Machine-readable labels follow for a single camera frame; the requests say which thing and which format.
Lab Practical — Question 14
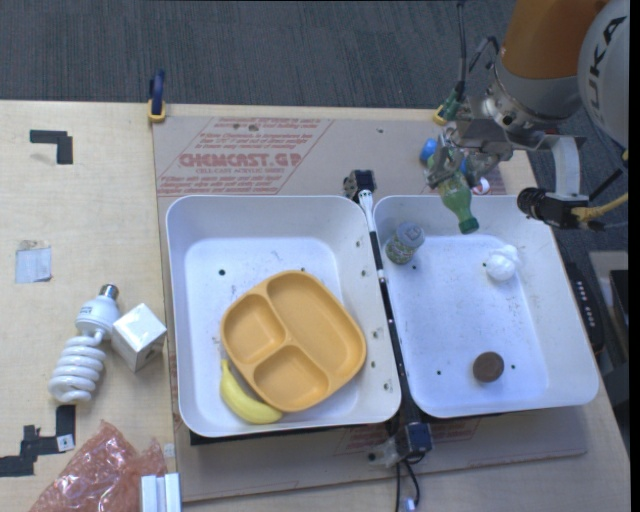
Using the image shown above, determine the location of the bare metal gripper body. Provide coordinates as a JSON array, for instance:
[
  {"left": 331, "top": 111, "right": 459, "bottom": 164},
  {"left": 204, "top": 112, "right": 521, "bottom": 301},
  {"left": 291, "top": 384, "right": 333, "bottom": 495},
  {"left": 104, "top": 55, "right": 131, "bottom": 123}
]
[{"left": 453, "top": 92, "right": 547, "bottom": 162}]

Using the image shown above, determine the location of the green plastic bottle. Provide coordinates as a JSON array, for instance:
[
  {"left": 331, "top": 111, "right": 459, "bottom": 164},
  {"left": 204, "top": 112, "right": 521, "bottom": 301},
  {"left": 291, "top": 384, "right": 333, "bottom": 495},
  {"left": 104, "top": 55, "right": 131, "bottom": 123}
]
[{"left": 433, "top": 173, "right": 481, "bottom": 236}]

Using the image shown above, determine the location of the green jar with grey lid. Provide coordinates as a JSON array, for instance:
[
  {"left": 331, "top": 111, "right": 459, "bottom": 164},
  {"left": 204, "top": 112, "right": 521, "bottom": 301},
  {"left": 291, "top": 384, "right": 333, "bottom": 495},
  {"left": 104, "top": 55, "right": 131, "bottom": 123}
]
[{"left": 383, "top": 220, "right": 427, "bottom": 267}]

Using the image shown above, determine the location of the white crumpled lump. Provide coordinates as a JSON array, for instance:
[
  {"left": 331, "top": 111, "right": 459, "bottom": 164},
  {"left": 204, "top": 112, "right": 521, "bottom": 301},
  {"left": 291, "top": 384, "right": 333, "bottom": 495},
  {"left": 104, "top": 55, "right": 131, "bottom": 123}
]
[{"left": 481, "top": 243, "right": 521, "bottom": 283}]

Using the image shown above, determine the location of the brown cardboard board red print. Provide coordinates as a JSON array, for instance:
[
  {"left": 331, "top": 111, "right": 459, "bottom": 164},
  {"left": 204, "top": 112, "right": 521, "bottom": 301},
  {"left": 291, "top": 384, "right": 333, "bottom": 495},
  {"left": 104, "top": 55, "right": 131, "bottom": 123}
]
[{"left": 151, "top": 103, "right": 589, "bottom": 504}]

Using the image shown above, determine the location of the thin black and white rod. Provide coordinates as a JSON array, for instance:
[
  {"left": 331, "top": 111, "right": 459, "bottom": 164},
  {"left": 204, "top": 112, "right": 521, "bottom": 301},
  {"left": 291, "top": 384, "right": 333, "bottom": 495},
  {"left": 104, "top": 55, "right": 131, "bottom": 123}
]
[{"left": 357, "top": 188, "right": 427, "bottom": 427}]

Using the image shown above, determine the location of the white plastic tray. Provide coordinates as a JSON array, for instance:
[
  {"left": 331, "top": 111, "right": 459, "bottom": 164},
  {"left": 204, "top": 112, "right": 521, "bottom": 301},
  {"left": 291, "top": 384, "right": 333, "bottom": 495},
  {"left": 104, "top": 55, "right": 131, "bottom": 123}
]
[
  {"left": 164, "top": 193, "right": 403, "bottom": 440},
  {"left": 372, "top": 193, "right": 601, "bottom": 421}
]

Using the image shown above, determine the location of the brown round biscuit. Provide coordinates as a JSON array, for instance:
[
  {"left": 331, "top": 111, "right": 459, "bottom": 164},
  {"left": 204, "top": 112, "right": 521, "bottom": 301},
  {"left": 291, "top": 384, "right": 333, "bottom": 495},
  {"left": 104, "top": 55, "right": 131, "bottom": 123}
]
[{"left": 472, "top": 350, "right": 506, "bottom": 385}]

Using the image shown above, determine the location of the yellow divided plate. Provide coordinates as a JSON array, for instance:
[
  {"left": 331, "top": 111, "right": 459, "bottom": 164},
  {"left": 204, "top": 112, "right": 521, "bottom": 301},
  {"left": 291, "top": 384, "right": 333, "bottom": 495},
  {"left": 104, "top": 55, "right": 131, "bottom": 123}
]
[{"left": 219, "top": 269, "right": 369, "bottom": 414}]

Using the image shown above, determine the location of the yellow banana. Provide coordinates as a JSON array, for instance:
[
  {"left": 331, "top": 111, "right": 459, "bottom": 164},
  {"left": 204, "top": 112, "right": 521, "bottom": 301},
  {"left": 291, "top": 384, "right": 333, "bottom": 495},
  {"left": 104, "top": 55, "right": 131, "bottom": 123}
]
[{"left": 219, "top": 358, "right": 285, "bottom": 426}]

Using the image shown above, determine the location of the white cardboard box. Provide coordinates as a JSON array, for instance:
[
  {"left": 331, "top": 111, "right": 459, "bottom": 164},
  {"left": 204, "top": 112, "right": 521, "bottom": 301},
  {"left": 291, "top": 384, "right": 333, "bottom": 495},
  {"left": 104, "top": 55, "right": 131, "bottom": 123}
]
[{"left": 110, "top": 301, "right": 169, "bottom": 374}]

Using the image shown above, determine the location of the white spiral light bulb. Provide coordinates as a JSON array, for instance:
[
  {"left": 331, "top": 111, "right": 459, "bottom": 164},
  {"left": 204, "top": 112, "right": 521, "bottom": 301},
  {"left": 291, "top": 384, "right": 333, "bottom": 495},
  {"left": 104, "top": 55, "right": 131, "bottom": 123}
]
[{"left": 47, "top": 282, "right": 123, "bottom": 406}]

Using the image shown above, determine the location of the pink bubble wrap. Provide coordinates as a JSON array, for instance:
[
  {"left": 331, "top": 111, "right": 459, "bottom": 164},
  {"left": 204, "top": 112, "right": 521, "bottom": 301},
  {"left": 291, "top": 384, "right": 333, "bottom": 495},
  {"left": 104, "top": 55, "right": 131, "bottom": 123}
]
[{"left": 28, "top": 418, "right": 169, "bottom": 512}]

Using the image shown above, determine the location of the black cylinder on white bracket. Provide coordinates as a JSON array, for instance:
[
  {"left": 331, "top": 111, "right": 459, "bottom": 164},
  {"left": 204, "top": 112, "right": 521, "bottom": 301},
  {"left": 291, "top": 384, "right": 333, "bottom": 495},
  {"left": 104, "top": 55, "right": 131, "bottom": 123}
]
[{"left": 516, "top": 133, "right": 592, "bottom": 230}]

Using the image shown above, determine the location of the black block with thin wires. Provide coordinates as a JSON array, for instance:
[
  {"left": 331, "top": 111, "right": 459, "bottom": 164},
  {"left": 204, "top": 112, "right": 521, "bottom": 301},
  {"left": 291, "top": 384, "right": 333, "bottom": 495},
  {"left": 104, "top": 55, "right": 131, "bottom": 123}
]
[
  {"left": 342, "top": 168, "right": 378, "bottom": 202},
  {"left": 401, "top": 421, "right": 434, "bottom": 457}
]

